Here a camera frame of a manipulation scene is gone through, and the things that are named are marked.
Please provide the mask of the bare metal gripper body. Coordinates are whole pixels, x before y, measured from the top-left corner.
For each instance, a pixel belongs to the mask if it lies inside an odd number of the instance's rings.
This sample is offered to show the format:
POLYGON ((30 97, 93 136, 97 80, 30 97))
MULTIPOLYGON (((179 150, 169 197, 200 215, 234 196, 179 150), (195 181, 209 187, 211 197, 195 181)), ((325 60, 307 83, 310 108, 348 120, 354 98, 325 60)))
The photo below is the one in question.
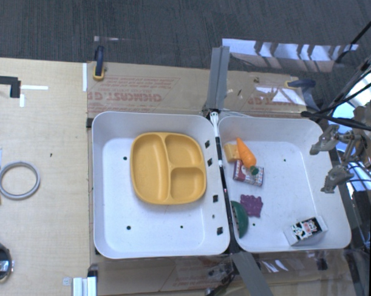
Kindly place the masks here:
POLYGON ((339 141, 347 145, 340 156, 342 165, 361 163, 364 168, 371 170, 371 140, 368 137, 349 130, 339 136, 339 141))

